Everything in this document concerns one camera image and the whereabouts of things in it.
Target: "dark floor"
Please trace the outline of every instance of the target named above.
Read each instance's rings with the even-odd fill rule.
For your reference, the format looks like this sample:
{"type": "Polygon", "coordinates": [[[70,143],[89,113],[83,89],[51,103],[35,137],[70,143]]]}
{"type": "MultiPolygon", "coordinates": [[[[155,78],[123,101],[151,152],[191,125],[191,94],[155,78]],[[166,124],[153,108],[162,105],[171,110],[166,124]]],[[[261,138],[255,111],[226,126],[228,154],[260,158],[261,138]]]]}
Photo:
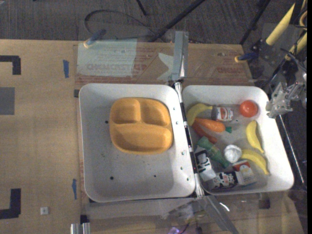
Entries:
{"type": "MultiPolygon", "coordinates": [[[[86,40],[91,34],[86,30],[84,20],[95,10],[105,11],[89,18],[87,26],[91,32],[96,32],[106,23],[121,25],[120,31],[129,31],[130,35],[132,32],[129,25],[144,24],[155,32],[166,26],[195,0],[140,1],[147,12],[146,16],[136,0],[0,0],[0,39],[86,40]]],[[[202,43],[239,44],[257,13],[258,1],[204,1],[178,23],[175,29],[187,30],[191,39],[202,43]]],[[[260,39],[265,24],[278,23],[294,2],[295,0],[271,0],[258,21],[257,28],[243,45],[245,51],[249,51],[260,39]]],[[[285,117],[285,121],[306,180],[306,110],[300,103],[295,103],[294,109],[293,113],[285,117]]],[[[291,157],[287,141],[285,147],[291,157]]],[[[300,177],[295,168],[294,173],[294,189],[301,191],[300,177]]],[[[306,196],[295,198],[299,215],[307,230],[306,196]]]]}

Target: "white bin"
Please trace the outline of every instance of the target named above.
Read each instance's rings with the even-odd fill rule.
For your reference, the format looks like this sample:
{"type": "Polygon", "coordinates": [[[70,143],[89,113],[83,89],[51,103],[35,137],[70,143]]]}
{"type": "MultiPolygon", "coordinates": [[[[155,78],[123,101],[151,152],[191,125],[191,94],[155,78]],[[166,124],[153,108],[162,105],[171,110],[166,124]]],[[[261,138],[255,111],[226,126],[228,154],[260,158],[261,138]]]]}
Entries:
{"type": "MultiPolygon", "coordinates": [[[[293,173],[274,119],[266,115],[267,95],[256,87],[188,86],[182,92],[186,110],[202,102],[211,105],[238,105],[252,99],[259,105],[254,117],[259,123],[262,146],[268,160],[269,176],[252,167],[259,181],[252,186],[234,187],[212,194],[242,194],[283,191],[293,185],[293,173]]],[[[195,190],[195,179],[176,91],[166,85],[87,84],[79,94],[84,183],[87,195],[96,202],[134,199],[187,197],[195,190]],[[169,109],[174,141],[159,155],[133,155],[116,149],[109,135],[110,108],[126,97],[153,98],[169,109]]],[[[237,112],[232,134],[219,134],[218,147],[238,143],[247,148],[244,129],[247,120],[237,112]]],[[[192,134],[195,144],[197,139],[192,134]]]]}

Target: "blue tape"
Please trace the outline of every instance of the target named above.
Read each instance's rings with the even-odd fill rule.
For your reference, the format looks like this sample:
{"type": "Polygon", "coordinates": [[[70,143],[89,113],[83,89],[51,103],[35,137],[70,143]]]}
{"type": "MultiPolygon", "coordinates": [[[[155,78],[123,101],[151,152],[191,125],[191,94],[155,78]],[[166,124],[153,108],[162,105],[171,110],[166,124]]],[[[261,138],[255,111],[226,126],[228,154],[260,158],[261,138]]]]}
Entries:
{"type": "Polygon", "coordinates": [[[63,60],[63,67],[65,78],[69,78],[69,62],[67,60],[63,60]]]}
{"type": "Polygon", "coordinates": [[[74,178],[72,183],[75,200],[77,199],[77,180],[74,178]]]}

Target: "gray square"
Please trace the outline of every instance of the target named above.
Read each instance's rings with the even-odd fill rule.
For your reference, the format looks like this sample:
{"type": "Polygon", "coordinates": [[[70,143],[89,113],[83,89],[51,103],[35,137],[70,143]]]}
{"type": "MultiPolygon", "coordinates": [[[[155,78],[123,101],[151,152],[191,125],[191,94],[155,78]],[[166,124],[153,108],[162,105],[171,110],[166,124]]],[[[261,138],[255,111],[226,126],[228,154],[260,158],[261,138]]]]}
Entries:
{"type": "Polygon", "coordinates": [[[15,88],[0,88],[0,115],[14,115],[15,88]]]}

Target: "toy sink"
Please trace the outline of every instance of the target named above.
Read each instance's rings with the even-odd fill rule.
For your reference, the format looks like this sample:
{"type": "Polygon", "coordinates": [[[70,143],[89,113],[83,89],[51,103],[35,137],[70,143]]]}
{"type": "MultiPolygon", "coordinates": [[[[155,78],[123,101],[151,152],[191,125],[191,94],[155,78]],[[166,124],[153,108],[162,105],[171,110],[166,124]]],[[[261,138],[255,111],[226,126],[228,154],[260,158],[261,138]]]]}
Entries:
{"type": "Polygon", "coordinates": [[[173,140],[167,107],[148,98],[121,98],[110,112],[110,135],[122,152],[151,155],[169,149],[173,140]]]}
{"type": "MultiPolygon", "coordinates": [[[[268,97],[261,89],[242,86],[187,86],[182,91],[182,97],[186,111],[198,102],[239,105],[246,99],[251,99],[259,105],[259,112],[254,119],[258,122],[271,174],[264,177],[255,169],[254,172],[260,178],[259,183],[209,193],[260,193],[284,191],[292,187],[293,173],[276,121],[266,115],[268,97]]],[[[79,105],[84,186],[89,198],[96,202],[113,202],[188,197],[194,192],[195,175],[188,137],[178,94],[173,88],[166,85],[90,83],[81,88],[79,105]],[[156,109],[158,106],[153,105],[158,102],[168,110],[170,119],[162,110],[156,109]],[[140,129],[145,125],[154,128],[153,131],[140,129]],[[137,132],[144,132],[144,141],[132,140],[137,132]],[[152,132],[157,132],[161,141],[146,144],[152,132]],[[150,153],[138,155],[142,150],[149,150],[150,153]]],[[[246,119],[237,117],[232,134],[218,136],[219,148],[222,150],[233,143],[246,148],[246,124],[246,119]]],[[[191,139],[196,144],[197,139],[192,131],[191,139]]]]}

